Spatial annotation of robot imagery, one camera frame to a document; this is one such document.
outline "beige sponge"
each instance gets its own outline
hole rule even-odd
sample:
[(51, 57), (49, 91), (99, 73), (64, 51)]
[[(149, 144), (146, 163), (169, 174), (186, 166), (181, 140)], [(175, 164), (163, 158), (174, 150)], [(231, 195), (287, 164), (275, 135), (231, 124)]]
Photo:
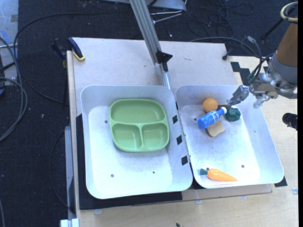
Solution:
[(206, 129), (206, 132), (210, 137), (215, 137), (224, 131), (225, 131), (225, 127), (220, 120), (208, 126), (208, 128)]

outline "carrot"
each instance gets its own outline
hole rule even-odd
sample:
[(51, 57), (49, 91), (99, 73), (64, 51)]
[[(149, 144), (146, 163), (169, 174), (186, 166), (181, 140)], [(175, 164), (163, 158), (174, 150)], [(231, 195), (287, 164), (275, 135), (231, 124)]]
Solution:
[(207, 172), (207, 176), (209, 177), (209, 179), (212, 180), (216, 180), (216, 181), (224, 181), (224, 182), (236, 182), (238, 181), (236, 178), (234, 178), (233, 176), (220, 171), (218, 169), (209, 169)]

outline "green divided plate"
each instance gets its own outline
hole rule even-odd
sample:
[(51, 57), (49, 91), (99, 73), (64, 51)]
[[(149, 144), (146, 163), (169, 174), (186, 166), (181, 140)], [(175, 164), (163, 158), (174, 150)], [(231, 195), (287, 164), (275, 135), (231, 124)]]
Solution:
[(169, 142), (165, 110), (154, 100), (115, 101), (109, 109), (109, 124), (115, 146), (123, 151), (156, 151)]

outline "black bracket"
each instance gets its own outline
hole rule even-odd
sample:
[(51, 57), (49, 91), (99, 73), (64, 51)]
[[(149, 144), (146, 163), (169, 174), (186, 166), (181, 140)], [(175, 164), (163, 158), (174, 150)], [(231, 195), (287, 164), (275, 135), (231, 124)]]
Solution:
[(158, 59), (158, 63), (162, 63), (163, 66), (163, 70), (165, 72), (169, 71), (168, 67), (167, 67), (167, 62), (172, 58), (172, 55), (158, 51), (156, 53), (157, 59)]

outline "black floor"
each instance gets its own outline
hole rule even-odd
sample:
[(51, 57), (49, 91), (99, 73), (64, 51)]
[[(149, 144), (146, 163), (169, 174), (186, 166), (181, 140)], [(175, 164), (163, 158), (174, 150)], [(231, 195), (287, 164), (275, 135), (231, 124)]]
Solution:
[[(156, 23), (155, 28), (159, 39), (166, 41), (218, 36), (242, 40), (251, 36), (266, 56), (276, 50), (289, 24), (284, 21), (263, 42), (261, 38), (280, 20), (281, 8), (292, 1), (298, 0), (188, 0), (187, 12)], [(163, 12), (154, 8), (150, 11)], [(42, 19), (27, 25), (38, 18)], [(59, 38), (67, 49), (69, 37), (142, 36), (129, 5), (90, 0), (19, 0), (18, 27), (24, 27), (18, 38), (19, 66), (32, 86), (22, 77), (28, 95), (26, 114), (0, 142), (0, 198), (7, 227), (53, 227), (67, 219), (67, 209), (52, 189), (50, 159), (58, 137), (69, 124), (69, 111), (62, 103), (67, 99), (66, 69), (52, 51), (52, 42)], [(251, 55), (239, 42), (204, 42), (226, 43), (231, 55)], [(13, 124), (19, 107), (20, 90), (6, 87), (5, 95), (0, 97), (0, 135)], [(52, 176), (55, 189), (66, 201), (64, 147), (63, 136), (53, 151)]]

